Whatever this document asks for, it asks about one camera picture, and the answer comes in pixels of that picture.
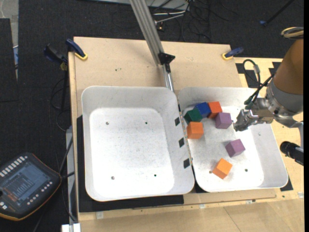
red-orange block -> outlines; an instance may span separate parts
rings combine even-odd
[[[222,107],[220,102],[212,101],[208,103],[209,108],[211,109],[211,113],[208,115],[208,118],[215,118],[218,113],[222,113]]]
[[[229,163],[228,161],[224,160],[223,158],[220,159],[220,161],[218,161],[216,167],[213,169],[213,173],[220,177],[221,179],[224,179],[225,177],[227,177],[228,173],[230,172],[231,168],[232,168],[232,164]]]
[[[199,139],[204,135],[203,123],[191,121],[187,126],[187,136],[189,139]]]

black clamp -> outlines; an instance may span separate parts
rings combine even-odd
[[[175,59],[175,56],[164,53],[164,52],[160,52],[158,54],[159,59],[160,59],[160,63],[162,65],[165,65],[165,69],[167,71],[167,73],[170,73],[170,66],[169,64]]]

metal pole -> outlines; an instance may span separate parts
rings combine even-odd
[[[145,37],[150,52],[156,65],[161,65],[158,54],[164,53],[158,32],[155,28],[155,22],[150,14],[145,0],[129,0],[134,14],[139,23],[140,29]],[[162,66],[163,77],[166,87],[174,92],[174,85],[171,73],[167,72],[165,64]]]

block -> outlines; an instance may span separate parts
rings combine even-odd
[[[245,151],[245,146],[240,139],[229,142],[225,148],[230,157],[238,156]]]
[[[215,120],[217,129],[227,129],[233,124],[230,113],[218,113]]]
[[[188,139],[199,139],[204,135],[202,122],[190,122],[187,126]]]
[[[209,108],[207,102],[197,104],[194,108],[199,110],[203,118],[206,118],[208,114],[211,113],[211,109]]]
[[[222,107],[220,105],[220,102],[212,101],[208,103],[208,106],[211,109],[211,113],[208,114],[208,118],[215,118],[218,113],[222,113]]]
[[[220,177],[221,179],[224,179],[229,174],[232,166],[233,165],[231,163],[221,158],[215,168],[212,170],[212,173]]]
[[[200,122],[203,119],[198,109],[192,109],[188,111],[183,117],[187,121],[187,124],[189,124],[191,121]]]

hole in tray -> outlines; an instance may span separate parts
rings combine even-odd
[[[178,126],[178,124],[180,123],[180,119],[179,117],[175,119],[175,126]]]
[[[182,138],[178,142],[179,142],[179,147],[182,147],[184,145],[184,138]]]

